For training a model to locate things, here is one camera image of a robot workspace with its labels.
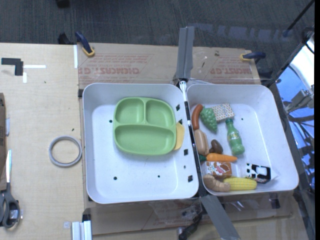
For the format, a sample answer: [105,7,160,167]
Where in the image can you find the green divided plate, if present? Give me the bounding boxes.
[112,96,178,156]

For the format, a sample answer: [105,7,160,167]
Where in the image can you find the thin black and white rod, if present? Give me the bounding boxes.
[179,80,202,198]

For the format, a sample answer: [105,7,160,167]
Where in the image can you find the yellow flat toy slice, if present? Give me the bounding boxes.
[173,121,186,151]

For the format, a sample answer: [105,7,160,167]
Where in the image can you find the red toy sausage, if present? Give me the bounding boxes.
[191,103,204,131]

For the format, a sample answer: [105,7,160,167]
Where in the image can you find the green toy grapes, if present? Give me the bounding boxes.
[199,105,218,134]

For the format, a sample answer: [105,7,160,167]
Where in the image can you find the toy hot dog bun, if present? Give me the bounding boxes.
[194,129,210,157]

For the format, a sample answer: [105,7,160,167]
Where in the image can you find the patterned biscuit packet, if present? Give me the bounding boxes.
[211,102,236,123]

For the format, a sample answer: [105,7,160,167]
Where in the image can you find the brown cardboard board red print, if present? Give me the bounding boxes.
[76,42,294,236]

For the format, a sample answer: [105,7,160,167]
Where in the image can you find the white plastic tray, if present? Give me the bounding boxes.
[186,83,300,197]
[82,82,200,205]

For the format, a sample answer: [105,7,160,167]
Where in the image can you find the brown toy mushroom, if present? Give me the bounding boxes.
[208,139,224,155]

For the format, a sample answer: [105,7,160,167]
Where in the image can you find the orange toy carrot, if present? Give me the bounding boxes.
[198,152,238,163]

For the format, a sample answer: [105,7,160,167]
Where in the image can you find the green plastic bottle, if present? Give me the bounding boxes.
[225,118,246,156]

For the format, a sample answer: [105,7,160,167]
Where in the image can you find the orange printed carton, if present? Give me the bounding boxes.
[201,160,233,180]

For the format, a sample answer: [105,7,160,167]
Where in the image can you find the tan toy croissant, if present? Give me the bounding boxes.
[202,173,231,193]

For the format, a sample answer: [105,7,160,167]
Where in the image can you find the yellow toy corn cob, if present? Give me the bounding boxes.
[223,176,258,191]

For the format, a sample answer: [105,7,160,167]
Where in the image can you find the black and white milk carton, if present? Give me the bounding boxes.
[245,162,280,184]

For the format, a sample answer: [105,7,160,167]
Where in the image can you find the grey tape ring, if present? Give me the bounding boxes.
[48,135,83,168]

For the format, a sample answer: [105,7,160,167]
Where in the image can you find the grey handled scissors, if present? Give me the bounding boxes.
[0,149,21,229]

